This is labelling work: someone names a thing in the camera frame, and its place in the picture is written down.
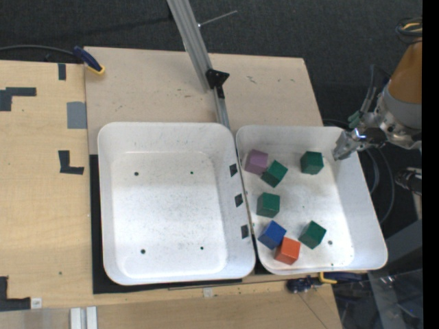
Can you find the pale wood board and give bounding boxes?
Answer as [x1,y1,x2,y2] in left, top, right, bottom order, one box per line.
[83,46,336,296]

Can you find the green cube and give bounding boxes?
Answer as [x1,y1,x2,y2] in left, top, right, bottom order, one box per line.
[298,220,328,250]
[255,192,281,219]
[260,160,289,188]
[300,151,325,176]

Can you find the white plastic tray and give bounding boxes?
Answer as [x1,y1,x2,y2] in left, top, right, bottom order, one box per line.
[97,121,257,287]
[235,125,390,276]

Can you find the purple cube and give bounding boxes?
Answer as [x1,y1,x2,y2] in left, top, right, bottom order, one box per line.
[244,149,270,176]

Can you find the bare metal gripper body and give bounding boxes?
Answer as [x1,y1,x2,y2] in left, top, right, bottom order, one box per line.
[355,103,423,151]

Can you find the orange cube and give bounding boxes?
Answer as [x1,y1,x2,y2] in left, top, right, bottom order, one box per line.
[273,236,302,266]

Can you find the blue cube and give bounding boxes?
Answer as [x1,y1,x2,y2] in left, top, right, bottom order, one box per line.
[257,219,287,251]

